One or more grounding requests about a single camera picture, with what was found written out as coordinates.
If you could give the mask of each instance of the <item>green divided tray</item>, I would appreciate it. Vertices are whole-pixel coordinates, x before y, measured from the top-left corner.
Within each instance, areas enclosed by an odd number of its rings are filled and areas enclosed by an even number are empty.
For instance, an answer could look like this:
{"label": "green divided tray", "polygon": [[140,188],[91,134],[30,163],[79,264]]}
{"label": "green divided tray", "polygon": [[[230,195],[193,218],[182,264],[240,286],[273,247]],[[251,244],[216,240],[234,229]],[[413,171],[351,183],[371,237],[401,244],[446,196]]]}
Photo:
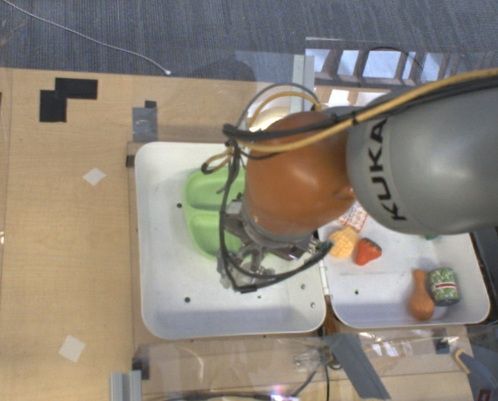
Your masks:
{"label": "green divided tray", "polygon": [[[195,170],[188,175],[184,184],[182,205],[191,243],[200,254],[211,260],[216,259],[219,251],[219,210],[223,194],[217,191],[225,185],[226,177],[226,168],[209,175]],[[244,186],[245,170],[240,168],[229,192],[229,202],[243,193]],[[241,245],[239,238],[228,233],[225,240],[230,251],[237,251]]]}

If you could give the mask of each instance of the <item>green object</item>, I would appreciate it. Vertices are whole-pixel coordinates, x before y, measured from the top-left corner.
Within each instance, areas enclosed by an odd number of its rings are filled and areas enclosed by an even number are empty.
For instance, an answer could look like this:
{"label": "green object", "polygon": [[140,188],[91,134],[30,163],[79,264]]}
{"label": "green object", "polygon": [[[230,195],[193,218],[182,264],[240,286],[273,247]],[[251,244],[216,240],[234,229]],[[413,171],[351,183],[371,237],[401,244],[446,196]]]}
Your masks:
{"label": "green object", "polygon": [[[217,193],[226,183],[227,169],[205,175],[196,170],[188,175],[184,184],[182,208],[185,213],[185,223],[190,234],[191,243],[203,256],[216,259],[219,251],[219,210],[223,193]],[[228,203],[236,199],[245,187],[245,170],[240,173],[232,184]],[[230,251],[240,248],[240,239],[229,233],[225,235],[226,246]]]}
{"label": "green object", "polygon": [[435,306],[449,306],[459,301],[459,291],[452,269],[436,269],[429,272],[427,277]]}

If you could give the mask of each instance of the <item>wooden table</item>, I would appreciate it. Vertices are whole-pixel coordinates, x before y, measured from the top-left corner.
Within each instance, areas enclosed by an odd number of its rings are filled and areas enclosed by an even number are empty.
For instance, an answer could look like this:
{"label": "wooden table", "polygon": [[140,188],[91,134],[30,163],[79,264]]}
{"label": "wooden table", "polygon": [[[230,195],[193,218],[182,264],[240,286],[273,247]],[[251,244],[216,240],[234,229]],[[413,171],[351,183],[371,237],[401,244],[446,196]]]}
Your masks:
{"label": "wooden table", "polygon": [[[40,90],[57,77],[97,79],[98,98],[69,99],[67,123],[40,123]],[[132,108],[156,101],[161,140],[221,141],[221,125],[262,86],[0,69],[0,401],[109,399],[109,374],[130,370],[136,337],[155,339],[136,334],[132,306]],[[91,185],[83,177],[95,168],[105,177]],[[76,361],[60,354],[68,336],[84,344]],[[455,364],[425,355],[414,375],[384,378],[391,393],[422,399],[422,382],[430,394],[436,386],[442,398],[469,399]],[[333,380],[333,393],[357,399],[343,372]],[[323,392],[320,379],[307,399]]]}

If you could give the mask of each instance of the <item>can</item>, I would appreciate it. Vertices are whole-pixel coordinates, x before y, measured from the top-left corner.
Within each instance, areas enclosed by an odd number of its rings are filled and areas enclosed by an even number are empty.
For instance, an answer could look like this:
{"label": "can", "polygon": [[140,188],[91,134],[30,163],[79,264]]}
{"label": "can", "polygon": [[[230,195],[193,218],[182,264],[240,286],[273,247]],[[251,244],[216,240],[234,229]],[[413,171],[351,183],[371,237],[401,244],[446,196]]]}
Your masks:
{"label": "can", "polygon": [[430,293],[435,306],[450,306],[459,301],[459,290],[453,269],[443,267],[428,274]]}

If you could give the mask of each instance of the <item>toy strawberry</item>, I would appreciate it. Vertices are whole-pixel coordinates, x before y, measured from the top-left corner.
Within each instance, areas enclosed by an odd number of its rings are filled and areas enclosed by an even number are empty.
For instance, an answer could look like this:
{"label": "toy strawberry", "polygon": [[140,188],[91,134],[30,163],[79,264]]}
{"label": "toy strawberry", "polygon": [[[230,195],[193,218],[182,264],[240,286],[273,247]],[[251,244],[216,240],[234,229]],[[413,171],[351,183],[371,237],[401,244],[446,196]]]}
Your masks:
{"label": "toy strawberry", "polygon": [[381,247],[371,239],[364,237],[358,242],[355,263],[364,266],[366,263],[381,257],[381,254],[383,254]]}

